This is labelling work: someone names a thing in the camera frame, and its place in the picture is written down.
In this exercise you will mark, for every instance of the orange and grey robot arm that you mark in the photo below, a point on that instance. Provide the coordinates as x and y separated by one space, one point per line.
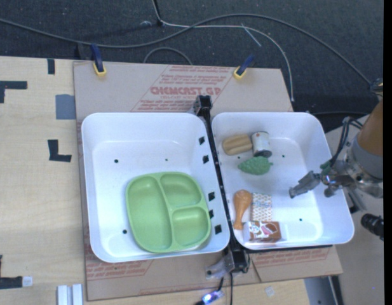
372 138

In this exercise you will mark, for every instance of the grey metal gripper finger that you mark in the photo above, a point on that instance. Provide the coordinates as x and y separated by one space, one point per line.
332 190
305 184

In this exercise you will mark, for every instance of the orange toy chicken drumstick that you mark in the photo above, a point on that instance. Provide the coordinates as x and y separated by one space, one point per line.
241 202

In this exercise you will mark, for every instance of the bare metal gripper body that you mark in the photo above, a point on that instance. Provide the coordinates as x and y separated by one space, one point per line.
357 179

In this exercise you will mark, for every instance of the green toy grapes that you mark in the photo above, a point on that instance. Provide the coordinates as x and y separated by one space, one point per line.
255 165

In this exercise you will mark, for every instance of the brown and white carton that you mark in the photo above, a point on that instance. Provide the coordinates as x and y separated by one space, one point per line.
265 231

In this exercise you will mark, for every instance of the small white can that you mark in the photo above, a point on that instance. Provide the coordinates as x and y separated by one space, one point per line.
260 142

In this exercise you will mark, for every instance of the green divided plate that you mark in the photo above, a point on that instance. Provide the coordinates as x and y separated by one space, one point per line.
151 208

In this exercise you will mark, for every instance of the black cylinder on white bracket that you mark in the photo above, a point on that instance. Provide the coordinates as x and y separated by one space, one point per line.
373 224

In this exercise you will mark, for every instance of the brown cardboard board red print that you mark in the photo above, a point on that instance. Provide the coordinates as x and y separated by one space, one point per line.
125 87

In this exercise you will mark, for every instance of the tan toy bread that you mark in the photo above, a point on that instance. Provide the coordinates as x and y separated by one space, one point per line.
236 144

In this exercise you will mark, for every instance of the white orange patterned packet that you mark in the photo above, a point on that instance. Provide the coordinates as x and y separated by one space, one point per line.
262 208

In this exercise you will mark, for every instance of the white plastic tray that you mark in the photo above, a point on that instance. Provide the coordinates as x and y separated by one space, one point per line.
141 145
297 145

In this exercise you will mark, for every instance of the thin black rod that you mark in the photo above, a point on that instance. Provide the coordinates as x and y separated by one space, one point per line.
218 173

